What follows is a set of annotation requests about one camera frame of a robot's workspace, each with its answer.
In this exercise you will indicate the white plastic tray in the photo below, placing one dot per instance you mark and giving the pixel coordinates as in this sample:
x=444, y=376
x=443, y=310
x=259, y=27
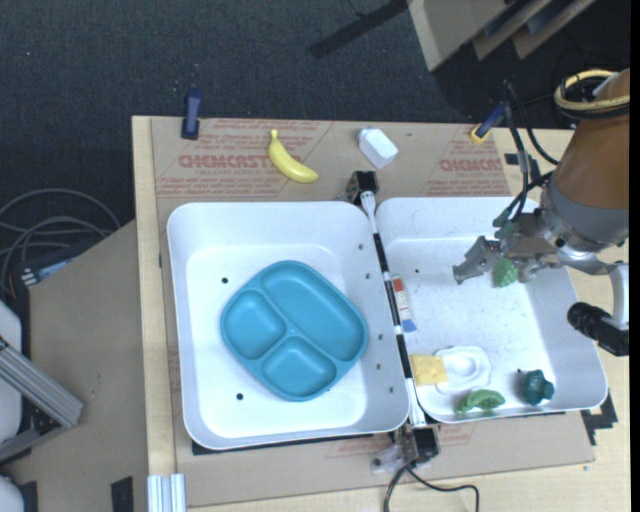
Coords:
x=210, y=320
x=480, y=320

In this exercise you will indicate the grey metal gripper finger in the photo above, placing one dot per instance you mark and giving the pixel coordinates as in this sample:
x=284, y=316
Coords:
x=532, y=271
x=475, y=262

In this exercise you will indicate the blue divided plate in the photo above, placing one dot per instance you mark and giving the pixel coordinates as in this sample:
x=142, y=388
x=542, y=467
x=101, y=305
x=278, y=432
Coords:
x=295, y=325

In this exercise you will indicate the yellow cheese slice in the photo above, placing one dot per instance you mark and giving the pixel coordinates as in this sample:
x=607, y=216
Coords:
x=426, y=370

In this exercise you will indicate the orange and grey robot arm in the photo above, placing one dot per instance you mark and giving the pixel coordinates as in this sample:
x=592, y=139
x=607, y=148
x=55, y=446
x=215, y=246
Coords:
x=592, y=165

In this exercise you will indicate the black cylinder on white bracket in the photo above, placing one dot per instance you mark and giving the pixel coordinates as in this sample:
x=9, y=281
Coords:
x=597, y=322

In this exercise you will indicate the yellow banana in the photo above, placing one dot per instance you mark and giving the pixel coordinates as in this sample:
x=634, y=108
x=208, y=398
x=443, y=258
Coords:
x=287, y=162

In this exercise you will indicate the green grapes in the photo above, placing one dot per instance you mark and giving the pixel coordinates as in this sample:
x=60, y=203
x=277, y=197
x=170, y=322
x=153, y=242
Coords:
x=505, y=274

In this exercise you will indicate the light green lettuce leaf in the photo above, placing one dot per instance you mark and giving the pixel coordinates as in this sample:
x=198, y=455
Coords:
x=480, y=400

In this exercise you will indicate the brown cardboard board red print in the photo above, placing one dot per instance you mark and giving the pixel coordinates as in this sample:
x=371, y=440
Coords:
x=310, y=475

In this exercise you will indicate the dark green broccoli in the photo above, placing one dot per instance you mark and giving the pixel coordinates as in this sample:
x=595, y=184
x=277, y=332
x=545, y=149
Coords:
x=536, y=387

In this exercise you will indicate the white bottle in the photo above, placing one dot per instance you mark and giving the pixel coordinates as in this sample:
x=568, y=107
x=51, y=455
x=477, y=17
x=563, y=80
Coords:
x=378, y=147

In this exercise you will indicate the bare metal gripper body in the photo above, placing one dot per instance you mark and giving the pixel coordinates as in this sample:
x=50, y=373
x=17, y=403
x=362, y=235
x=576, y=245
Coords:
x=530, y=242

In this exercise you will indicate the thin black and white rod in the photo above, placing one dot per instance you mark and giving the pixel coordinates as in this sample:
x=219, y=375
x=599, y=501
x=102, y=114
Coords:
x=395, y=310

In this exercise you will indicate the white tube red blue print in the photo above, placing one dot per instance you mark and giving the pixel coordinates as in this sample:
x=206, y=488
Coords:
x=402, y=300

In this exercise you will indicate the white fried egg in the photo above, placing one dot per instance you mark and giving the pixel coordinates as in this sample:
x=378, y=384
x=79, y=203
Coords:
x=465, y=367

